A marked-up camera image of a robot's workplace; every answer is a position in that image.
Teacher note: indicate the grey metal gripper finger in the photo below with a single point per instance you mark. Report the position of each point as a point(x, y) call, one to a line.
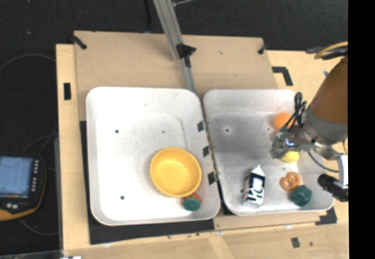
point(285, 150)
point(276, 148)

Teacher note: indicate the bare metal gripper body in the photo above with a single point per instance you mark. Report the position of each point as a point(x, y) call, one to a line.
point(301, 139)

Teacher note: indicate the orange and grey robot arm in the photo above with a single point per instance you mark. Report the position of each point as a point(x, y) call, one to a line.
point(329, 96)

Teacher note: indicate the yellow ball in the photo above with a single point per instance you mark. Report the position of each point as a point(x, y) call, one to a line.
point(291, 156)

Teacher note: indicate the orange ball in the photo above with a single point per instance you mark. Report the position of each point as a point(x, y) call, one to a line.
point(281, 120)

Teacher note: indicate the white plastic tray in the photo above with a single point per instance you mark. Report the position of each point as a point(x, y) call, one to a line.
point(243, 140)
point(132, 149)

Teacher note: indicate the orange pretzel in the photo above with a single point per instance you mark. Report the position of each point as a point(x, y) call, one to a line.
point(285, 184)

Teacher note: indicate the black and white carton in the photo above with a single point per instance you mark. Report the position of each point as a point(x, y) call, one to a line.
point(254, 189)

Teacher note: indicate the green broccoli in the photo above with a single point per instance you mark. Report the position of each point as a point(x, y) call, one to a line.
point(301, 195)

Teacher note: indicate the thin black and white rod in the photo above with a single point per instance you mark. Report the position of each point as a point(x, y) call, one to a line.
point(211, 146)

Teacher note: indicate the green and orange toy vegetable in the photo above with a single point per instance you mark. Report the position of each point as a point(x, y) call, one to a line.
point(192, 203)

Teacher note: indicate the yellow bowl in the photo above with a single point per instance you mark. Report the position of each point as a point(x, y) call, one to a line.
point(175, 171)

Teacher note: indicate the brown cardboard board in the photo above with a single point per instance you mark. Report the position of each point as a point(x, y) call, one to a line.
point(132, 61)

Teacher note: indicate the black cylinder on white bracket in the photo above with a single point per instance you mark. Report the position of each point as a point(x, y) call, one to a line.
point(332, 184)

